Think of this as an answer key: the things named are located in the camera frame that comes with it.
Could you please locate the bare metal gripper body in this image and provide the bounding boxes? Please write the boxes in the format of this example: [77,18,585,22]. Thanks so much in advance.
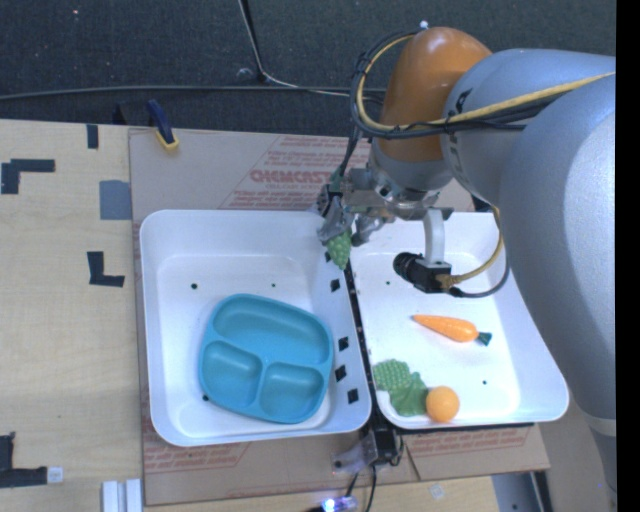
[341,168,455,222]

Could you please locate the green grapes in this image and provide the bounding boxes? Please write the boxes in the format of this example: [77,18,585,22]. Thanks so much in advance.
[325,228,354,272]
[371,358,413,393]

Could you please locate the orange carrot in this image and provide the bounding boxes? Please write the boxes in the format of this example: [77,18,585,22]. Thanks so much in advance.
[411,313,494,348]

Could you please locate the brown cardboard board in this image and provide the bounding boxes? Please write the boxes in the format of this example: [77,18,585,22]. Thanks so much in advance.
[127,127,552,507]

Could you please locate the blue divided plate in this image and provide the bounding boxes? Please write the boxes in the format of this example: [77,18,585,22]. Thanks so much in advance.
[197,292,336,426]

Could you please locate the white plastic tray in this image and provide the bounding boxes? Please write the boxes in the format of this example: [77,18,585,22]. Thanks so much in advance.
[138,208,374,448]
[346,209,571,432]

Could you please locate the green lettuce leaf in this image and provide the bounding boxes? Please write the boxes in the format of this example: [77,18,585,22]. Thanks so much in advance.
[388,370,430,418]

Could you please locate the orange ball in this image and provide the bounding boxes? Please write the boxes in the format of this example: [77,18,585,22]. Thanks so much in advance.
[425,385,461,423]

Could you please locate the black cylinder on white bracket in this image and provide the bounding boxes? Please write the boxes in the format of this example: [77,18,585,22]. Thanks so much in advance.
[392,207,454,295]

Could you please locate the black block with wires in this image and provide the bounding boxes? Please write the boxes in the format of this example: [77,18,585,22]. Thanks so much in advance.
[372,427,403,465]

